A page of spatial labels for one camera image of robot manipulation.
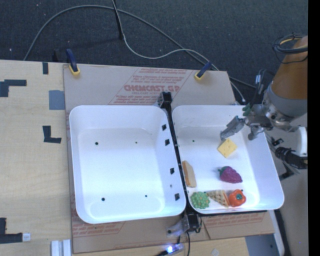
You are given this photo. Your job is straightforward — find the orange bell pepper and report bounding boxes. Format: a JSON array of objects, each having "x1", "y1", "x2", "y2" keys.
[{"x1": 228, "y1": 189, "x2": 247, "y2": 208}]

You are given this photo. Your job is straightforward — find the tan waffle slice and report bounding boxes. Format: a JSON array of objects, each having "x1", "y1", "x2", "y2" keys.
[{"x1": 206, "y1": 189, "x2": 230, "y2": 209}]

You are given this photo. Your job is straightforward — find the purple grapes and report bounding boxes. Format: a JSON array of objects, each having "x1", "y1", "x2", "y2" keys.
[{"x1": 217, "y1": 165, "x2": 243, "y2": 185}]

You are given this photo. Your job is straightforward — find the yellow cheese wedge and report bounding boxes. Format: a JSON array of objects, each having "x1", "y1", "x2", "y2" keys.
[{"x1": 217, "y1": 138, "x2": 238, "y2": 159}]

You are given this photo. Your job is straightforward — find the black cylinder on white bracket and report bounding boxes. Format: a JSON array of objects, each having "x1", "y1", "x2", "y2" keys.
[{"x1": 274, "y1": 126, "x2": 308, "y2": 170}]

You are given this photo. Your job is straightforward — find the tan bread slice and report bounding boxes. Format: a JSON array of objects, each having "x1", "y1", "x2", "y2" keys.
[{"x1": 181, "y1": 160, "x2": 198, "y2": 189}]

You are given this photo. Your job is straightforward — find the white plastic tray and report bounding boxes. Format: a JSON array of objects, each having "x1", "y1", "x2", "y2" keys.
[
  {"x1": 68, "y1": 104, "x2": 187, "y2": 225},
  {"x1": 171, "y1": 104, "x2": 285, "y2": 215}
]

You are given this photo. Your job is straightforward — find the thin black rod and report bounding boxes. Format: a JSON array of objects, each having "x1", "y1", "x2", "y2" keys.
[{"x1": 166, "y1": 104, "x2": 191, "y2": 216}]

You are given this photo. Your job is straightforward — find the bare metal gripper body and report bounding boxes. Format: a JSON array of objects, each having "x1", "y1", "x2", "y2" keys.
[{"x1": 244, "y1": 99, "x2": 299, "y2": 133}]

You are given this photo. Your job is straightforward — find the brown cardboard board red print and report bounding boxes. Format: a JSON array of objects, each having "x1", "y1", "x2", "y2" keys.
[{"x1": 62, "y1": 64, "x2": 276, "y2": 254}]

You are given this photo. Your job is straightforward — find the green grapes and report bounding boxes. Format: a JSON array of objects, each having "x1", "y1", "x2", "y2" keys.
[{"x1": 190, "y1": 191, "x2": 211, "y2": 210}]

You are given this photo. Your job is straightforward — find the black block with wires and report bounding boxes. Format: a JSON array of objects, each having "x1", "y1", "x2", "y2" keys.
[
  {"x1": 157, "y1": 91, "x2": 174, "y2": 109},
  {"x1": 183, "y1": 212, "x2": 202, "y2": 233}
]

